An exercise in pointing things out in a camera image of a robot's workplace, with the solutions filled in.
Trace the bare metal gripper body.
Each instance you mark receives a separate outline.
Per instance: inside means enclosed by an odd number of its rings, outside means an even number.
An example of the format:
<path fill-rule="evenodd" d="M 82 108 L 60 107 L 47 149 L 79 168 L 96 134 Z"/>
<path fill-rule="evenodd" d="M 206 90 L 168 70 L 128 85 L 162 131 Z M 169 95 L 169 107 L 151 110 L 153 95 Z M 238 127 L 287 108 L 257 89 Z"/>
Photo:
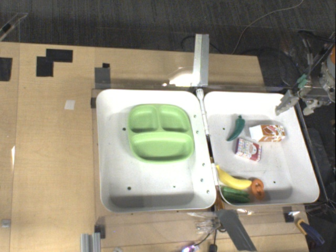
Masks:
<path fill-rule="evenodd" d="M 299 91 L 299 96 L 303 100 L 335 103 L 335 77 L 322 73 L 311 75 L 307 84 Z"/>

